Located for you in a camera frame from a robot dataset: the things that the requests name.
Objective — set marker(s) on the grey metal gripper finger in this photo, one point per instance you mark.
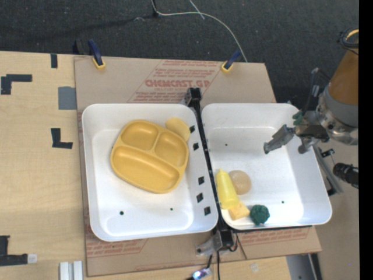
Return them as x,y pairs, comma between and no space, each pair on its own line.
278,140
306,145

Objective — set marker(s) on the yellow squeeze bottle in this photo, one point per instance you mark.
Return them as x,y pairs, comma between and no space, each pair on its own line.
226,189

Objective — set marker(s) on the beige round bun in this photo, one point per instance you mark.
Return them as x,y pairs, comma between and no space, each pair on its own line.
242,181

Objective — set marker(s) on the brown cardboard board, red print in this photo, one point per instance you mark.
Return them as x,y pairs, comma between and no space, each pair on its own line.
122,80

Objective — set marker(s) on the yellow divided plate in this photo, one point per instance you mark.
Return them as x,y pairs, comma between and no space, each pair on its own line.
150,156

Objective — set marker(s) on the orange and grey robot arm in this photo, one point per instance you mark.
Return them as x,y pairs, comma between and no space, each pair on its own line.
345,77

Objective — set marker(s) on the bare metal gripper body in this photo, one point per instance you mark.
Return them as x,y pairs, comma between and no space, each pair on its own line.
335,127

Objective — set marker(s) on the yellow cheese wedge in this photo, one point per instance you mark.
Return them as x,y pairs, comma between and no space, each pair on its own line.
239,211

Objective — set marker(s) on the white plastic tray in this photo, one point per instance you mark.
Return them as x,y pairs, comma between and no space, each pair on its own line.
140,217
274,179

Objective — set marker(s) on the green broccoli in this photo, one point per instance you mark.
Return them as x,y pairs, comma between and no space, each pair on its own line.
259,214

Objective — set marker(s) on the black cylinder on white bracket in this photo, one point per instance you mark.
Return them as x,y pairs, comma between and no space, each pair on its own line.
346,172

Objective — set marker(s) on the thin black rod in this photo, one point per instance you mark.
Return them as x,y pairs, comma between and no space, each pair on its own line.
207,156

